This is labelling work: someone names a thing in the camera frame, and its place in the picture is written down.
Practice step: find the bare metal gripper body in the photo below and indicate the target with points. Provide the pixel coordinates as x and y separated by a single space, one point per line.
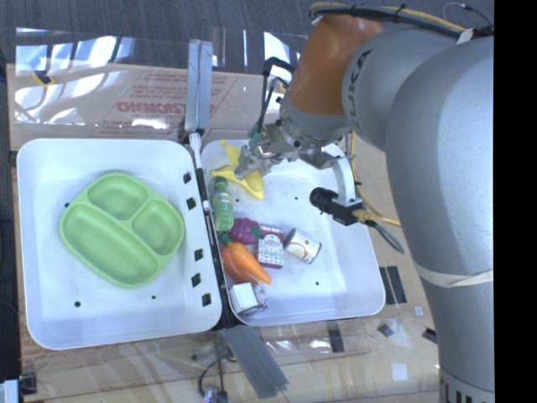
282 143

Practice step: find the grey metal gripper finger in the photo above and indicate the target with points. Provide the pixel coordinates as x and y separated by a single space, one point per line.
263 164
244 165

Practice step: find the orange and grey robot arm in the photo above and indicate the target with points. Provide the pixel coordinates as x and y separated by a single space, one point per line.
436 149

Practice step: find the yellow banana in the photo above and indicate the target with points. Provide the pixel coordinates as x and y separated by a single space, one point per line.
256 185

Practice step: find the green plastic bottle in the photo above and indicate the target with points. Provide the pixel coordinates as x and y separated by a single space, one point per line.
222 208

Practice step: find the purple grapes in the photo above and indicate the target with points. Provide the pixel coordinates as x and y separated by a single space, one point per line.
243 231

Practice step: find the red and white carton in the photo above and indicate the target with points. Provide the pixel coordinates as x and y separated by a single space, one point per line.
270 250

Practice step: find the white can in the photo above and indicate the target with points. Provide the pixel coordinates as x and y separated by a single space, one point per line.
304 247

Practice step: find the orange carrot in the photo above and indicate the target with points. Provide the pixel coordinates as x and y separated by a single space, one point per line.
245 260

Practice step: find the brown cardboard board red print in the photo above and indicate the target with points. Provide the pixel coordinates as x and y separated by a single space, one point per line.
151 103

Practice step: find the white plastic tray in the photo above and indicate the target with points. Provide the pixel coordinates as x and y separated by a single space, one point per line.
335 284
109 317

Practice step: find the green divided plate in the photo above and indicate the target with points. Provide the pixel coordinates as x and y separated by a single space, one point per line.
113 242

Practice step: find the black cylinder on white bracket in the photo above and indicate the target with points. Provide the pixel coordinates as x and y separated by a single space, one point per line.
335 206

